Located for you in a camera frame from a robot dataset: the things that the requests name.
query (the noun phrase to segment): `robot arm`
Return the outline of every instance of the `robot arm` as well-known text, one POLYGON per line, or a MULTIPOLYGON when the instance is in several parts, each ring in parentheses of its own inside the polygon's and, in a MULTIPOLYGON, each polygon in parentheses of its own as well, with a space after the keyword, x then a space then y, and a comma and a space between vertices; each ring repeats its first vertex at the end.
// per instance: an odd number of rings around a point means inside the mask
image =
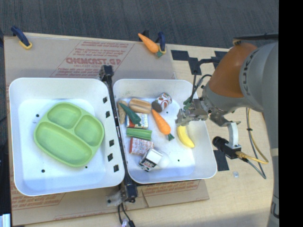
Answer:
POLYGON ((180 109, 176 125, 209 118, 218 126, 227 126, 230 142, 224 147, 236 150, 237 126, 226 114, 240 107, 262 112, 267 127, 274 169, 274 190, 267 226, 279 226, 278 172, 278 42, 260 48, 250 43, 237 43, 222 58, 202 97, 193 99, 188 109, 180 109))

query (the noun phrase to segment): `cardboard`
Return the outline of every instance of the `cardboard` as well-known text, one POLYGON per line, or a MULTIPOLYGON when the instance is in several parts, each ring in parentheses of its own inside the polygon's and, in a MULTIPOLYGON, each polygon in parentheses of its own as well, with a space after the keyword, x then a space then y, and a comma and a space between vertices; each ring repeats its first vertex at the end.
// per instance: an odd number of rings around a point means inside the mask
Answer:
MULTIPOLYGON (((158 58, 140 42, 25 35, 33 44, 29 51, 18 44, 18 38, 4 38, 7 89, 20 77, 98 78, 103 64, 114 66, 113 82, 121 78, 175 78, 170 57, 158 58)), ((10 128, 9 98, 7 103, 10 128)), ((9 154, 12 154, 10 131, 9 154)), ((12 157, 9 159, 13 226, 117 212, 116 206, 108 204, 107 196, 115 194, 118 187, 25 196, 16 189, 12 157)), ((204 180, 140 185, 137 190, 136 202, 125 203, 128 210, 209 199, 204 180)))

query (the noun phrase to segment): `gray floor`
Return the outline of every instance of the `gray floor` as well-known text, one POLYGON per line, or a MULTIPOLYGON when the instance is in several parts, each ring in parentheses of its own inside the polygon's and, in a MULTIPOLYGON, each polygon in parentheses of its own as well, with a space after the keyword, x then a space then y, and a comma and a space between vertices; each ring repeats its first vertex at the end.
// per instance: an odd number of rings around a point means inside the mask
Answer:
MULTIPOLYGON (((230 48, 237 36, 278 33, 278 21, 279 0, 0 0, 5 35, 16 25, 24 32, 137 41, 148 29, 153 40, 162 31, 169 44, 230 48)), ((7 139, 5 89, 0 49, 0 145, 7 139)), ((0 214, 8 205, 2 201, 0 214)))

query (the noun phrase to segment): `table surface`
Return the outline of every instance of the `table surface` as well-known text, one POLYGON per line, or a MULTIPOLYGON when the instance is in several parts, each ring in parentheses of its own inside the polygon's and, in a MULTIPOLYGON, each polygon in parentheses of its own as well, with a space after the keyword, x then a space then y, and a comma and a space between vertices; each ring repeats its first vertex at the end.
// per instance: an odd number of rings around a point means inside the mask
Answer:
MULTIPOLYGON (((170 51, 180 50, 188 51, 191 57, 197 57, 199 60, 208 58, 211 54, 214 56, 215 50, 227 51, 226 49, 185 46, 185 45, 167 45, 167 54, 163 56, 170 57, 171 64, 177 79, 187 80, 193 83, 194 76, 191 74, 187 61, 175 61, 172 59, 170 51)), ((203 74, 212 74, 214 66, 212 63, 201 66, 203 74)), ((253 150, 248 137, 245 108, 236 110, 226 118, 232 121, 241 121, 238 125, 239 144, 242 151, 253 156, 253 150)), ((251 111, 250 126, 253 129, 253 137, 269 160, 269 164, 262 164, 263 170, 267 176, 262 176, 249 164, 239 159, 230 160, 227 158, 229 170, 218 171, 210 179, 205 179, 209 200, 195 201, 182 204, 167 205, 154 208, 127 211, 128 216, 138 227, 167 226, 167 227, 263 227, 266 225, 273 191, 273 167, 269 151, 269 142, 263 116, 259 112, 251 111)), ((221 136, 228 139, 229 134, 226 127, 220 128, 212 121, 206 121, 208 133, 212 140, 215 136, 221 136)), ((103 226, 118 227, 118 213, 108 213, 89 217, 72 218, 45 223, 29 224, 26 227, 63 227, 63 226, 103 226)))

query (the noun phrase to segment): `green plate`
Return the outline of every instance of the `green plate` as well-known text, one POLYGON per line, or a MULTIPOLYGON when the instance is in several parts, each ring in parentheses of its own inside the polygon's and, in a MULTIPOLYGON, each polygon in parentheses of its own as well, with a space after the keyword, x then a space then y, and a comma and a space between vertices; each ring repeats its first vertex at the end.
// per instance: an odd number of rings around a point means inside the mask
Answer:
POLYGON ((75 167, 84 166, 93 158, 103 138, 103 124, 89 112, 67 102, 55 104, 34 131, 40 149, 75 167))

